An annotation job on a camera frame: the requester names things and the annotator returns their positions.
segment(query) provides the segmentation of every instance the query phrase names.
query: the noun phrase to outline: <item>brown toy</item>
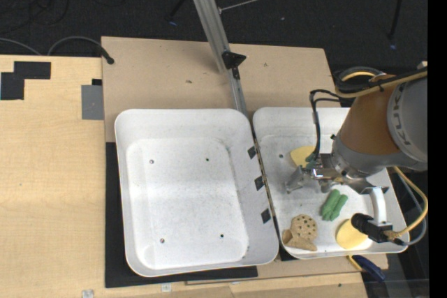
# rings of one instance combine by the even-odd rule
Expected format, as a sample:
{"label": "brown toy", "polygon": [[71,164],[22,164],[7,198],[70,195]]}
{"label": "brown toy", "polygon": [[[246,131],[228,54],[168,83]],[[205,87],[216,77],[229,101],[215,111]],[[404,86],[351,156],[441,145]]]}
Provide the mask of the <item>brown toy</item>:
{"label": "brown toy", "polygon": [[318,227],[315,220],[309,215],[300,214],[292,218],[291,228],[285,230],[282,241],[286,246],[316,251],[312,243],[318,236]]}

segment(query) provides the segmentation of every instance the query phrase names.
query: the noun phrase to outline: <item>black bracket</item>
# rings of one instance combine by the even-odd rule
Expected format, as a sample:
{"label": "black bracket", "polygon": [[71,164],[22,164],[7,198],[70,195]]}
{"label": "black bracket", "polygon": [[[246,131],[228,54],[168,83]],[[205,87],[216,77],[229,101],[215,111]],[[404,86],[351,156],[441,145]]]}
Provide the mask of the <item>black bracket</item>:
{"label": "black bracket", "polygon": [[240,80],[240,74],[239,69],[237,68],[245,59],[247,56],[241,55],[241,54],[235,54],[231,51],[224,51],[222,53],[222,59],[225,64],[225,67],[227,70],[233,71],[233,77],[236,80]]}

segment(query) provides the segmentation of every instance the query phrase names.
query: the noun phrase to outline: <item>white tray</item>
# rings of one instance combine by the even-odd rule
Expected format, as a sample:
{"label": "white tray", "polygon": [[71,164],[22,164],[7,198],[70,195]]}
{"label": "white tray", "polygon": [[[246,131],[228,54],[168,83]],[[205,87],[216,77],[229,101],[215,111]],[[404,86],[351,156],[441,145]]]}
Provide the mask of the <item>white tray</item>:
{"label": "white tray", "polygon": [[135,273],[164,276],[275,258],[277,233],[265,186],[255,182],[261,169],[250,155],[254,140],[243,114],[126,110],[115,133],[126,259]]}
{"label": "white tray", "polygon": [[[337,134],[348,111],[348,108],[322,107],[318,109],[321,122],[321,153],[331,152],[330,136]],[[293,257],[307,259],[366,253],[398,253],[405,250],[405,247],[393,243],[378,244],[370,239],[352,250],[346,250],[337,244],[336,230],[344,220],[357,212],[374,216],[372,202],[368,195],[359,195],[348,186],[334,186],[333,188],[348,195],[349,198],[338,218],[334,221],[323,221],[320,208],[327,199],[327,194],[321,192],[317,181],[290,194],[286,193],[284,184],[290,180],[296,169],[290,158],[290,152],[298,147],[315,146],[316,143],[316,129],[310,107],[264,107],[255,112],[253,125],[281,235],[284,230],[290,228],[291,219],[298,214],[310,215],[318,226],[318,236],[314,241],[317,251],[306,251],[283,245]],[[382,170],[370,176],[368,181],[377,186],[389,187],[384,195],[387,219],[394,225],[395,230],[406,227],[387,171]],[[402,239],[408,240],[409,235],[405,234]]]}

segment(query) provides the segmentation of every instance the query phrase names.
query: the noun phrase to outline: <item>black floor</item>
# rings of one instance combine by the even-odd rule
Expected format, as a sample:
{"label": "black floor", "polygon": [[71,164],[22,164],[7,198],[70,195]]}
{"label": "black floor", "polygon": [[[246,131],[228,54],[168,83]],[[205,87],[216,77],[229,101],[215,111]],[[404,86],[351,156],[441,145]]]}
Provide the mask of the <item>black floor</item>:
{"label": "black floor", "polygon": [[[250,0],[216,3],[225,8],[245,1]],[[397,5],[398,0],[258,0],[224,10],[221,19],[229,43],[319,47],[332,72],[369,66],[400,74],[427,60],[428,0],[402,0],[399,12]],[[192,0],[0,0],[0,53],[33,53],[4,39],[47,54],[69,36],[97,42],[101,36],[207,40]],[[68,40],[51,54],[98,52],[89,41]],[[427,192],[427,173],[417,180]],[[406,207],[405,214],[412,209]],[[428,238],[400,260],[408,279],[428,279]]]}

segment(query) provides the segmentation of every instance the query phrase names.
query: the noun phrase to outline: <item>wooden table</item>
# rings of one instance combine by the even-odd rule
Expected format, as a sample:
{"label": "wooden table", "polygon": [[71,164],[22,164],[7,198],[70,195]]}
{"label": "wooden table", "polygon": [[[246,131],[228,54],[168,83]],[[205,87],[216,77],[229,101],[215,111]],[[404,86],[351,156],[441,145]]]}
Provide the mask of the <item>wooden table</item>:
{"label": "wooden table", "polygon": [[[197,55],[200,58],[205,54],[202,65],[207,61],[213,64],[206,43],[104,38],[103,46],[120,66],[125,62],[126,54],[129,55],[126,49],[138,52],[138,46],[158,57],[169,51],[175,54],[183,47],[190,57]],[[296,57],[292,68],[296,63],[300,64],[300,71],[295,75],[297,84],[291,86],[288,82],[290,75],[283,77],[287,90],[280,98],[287,98],[288,91],[296,89],[301,94],[288,99],[289,105],[308,105],[304,103],[307,99],[305,92],[312,83],[302,85],[301,78],[305,73],[317,73],[318,78],[323,78],[319,87],[333,88],[321,49],[234,45],[232,50],[236,49],[240,53],[249,52],[252,58],[253,51],[260,50],[256,53],[258,58],[254,66],[258,70],[279,69],[281,60],[275,63],[276,60],[268,57],[269,51],[276,52],[276,59],[283,58],[284,61],[290,54]],[[0,56],[0,72],[13,72],[14,61],[51,62],[51,79],[26,79],[23,100],[0,100],[0,297],[79,298],[83,291],[86,297],[93,293],[95,298],[367,296],[360,273],[345,258],[275,260],[258,267],[257,279],[236,283],[177,282],[166,287],[153,284],[105,288],[105,123],[112,115],[110,118],[106,115],[105,121],[82,119],[81,86],[91,84],[92,79],[103,78],[103,66],[107,63],[100,58],[3,55]],[[247,107],[253,110],[261,103],[255,86],[260,82],[255,73],[244,73],[243,65],[240,70]],[[219,79],[213,74],[212,66],[208,71]],[[168,81],[169,71],[164,76],[159,81]],[[201,76],[205,76],[203,73],[196,76],[185,79],[182,76],[181,85],[185,85],[185,80],[191,80],[201,83],[202,87],[209,86],[204,80],[200,82]],[[108,85],[113,81],[110,78],[107,75],[104,82],[105,98],[110,98],[106,94],[111,91]],[[278,88],[265,91],[268,92],[263,96],[265,104],[274,105],[273,93]],[[254,101],[253,105],[250,98],[257,98],[258,102]],[[108,103],[105,101],[106,113],[114,107],[110,101]],[[383,268],[388,266],[385,255],[369,258]],[[168,295],[162,290],[172,292]]]}

